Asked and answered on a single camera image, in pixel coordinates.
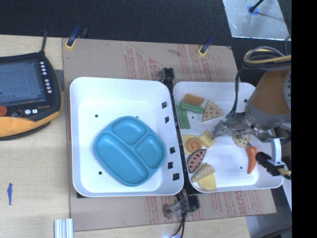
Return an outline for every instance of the display screen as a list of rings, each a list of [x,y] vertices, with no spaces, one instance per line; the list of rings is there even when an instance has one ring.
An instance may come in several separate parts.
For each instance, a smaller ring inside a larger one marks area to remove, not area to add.
[[[36,60],[0,63],[0,105],[46,101]]]

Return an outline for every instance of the gray metal sheet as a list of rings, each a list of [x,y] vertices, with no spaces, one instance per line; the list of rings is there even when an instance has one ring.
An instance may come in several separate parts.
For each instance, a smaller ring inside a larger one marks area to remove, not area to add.
[[[289,33],[277,0],[264,0],[253,13],[248,7],[259,0],[222,0],[231,35],[239,38],[285,40]]]

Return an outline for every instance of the yellow and blue clamp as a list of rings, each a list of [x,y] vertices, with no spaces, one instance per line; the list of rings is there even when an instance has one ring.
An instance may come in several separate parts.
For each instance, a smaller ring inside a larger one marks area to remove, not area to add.
[[[78,32],[79,32],[79,29],[80,29],[80,25],[76,25],[76,27],[74,28],[74,30],[71,32],[69,38],[67,38],[64,46],[67,48],[67,49],[72,49],[74,46],[75,46],[75,43],[76,43],[76,37],[78,35]]]
[[[210,46],[210,44],[212,43],[212,41],[213,41],[213,37],[210,37],[210,38],[207,40],[206,44],[203,45],[203,46],[201,46],[201,47],[199,48],[199,50],[198,50],[198,55],[199,55],[200,57],[203,57],[205,54],[207,54],[207,52],[208,52],[208,47]]]

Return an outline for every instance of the blue plate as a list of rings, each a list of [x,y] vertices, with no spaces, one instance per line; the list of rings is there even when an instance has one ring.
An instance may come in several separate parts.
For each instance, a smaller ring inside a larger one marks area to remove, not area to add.
[[[100,163],[128,186],[145,183],[162,165],[166,148],[145,123],[125,116],[109,124],[95,139]]]

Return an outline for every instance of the white tray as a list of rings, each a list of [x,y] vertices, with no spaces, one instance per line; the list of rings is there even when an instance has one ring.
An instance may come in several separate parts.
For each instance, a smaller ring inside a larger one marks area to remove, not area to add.
[[[254,91],[254,86],[248,83],[239,84],[237,112],[243,112],[245,99],[249,99]],[[223,112],[223,116],[209,121],[201,122],[202,114],[187,112],[190,129],[181,129],[181,134],[195,135],[199,137],[206,129],[213,131],[215,125],[225,120],[226,114],[233,106],[235,92],[234,83],[211,83],[211,82],[179,82],[174,86],[173,94],[178,104],[185,94],[192,94],[210,100],[217,104]],[[262,143],[251,135],[251,144],[258,151],[272,156],[272,151],[281,151],[279,140],[273,143]],[[202,193],[275,188],[283,182],[282,176],[271,176],[264,167],[257,164],[251,174],[247,174],[248,157],[245,148],[240,148],[232,140],[232,132],[217,137],[214,144],[207,150],[203,163],[211,164],[215,169],[216,189],[205,190],[197,182],[192,186]]]
[[[171,98],[164,84],[80,77],[70,85],[70,113],[73,184],[78,193],[86,197],[174,195],[182,189],[184,175],[179,144]],[[166,146],[162,166],[139,186],[117,181],[94,154],[97,135],[123,116],[138,117]]]

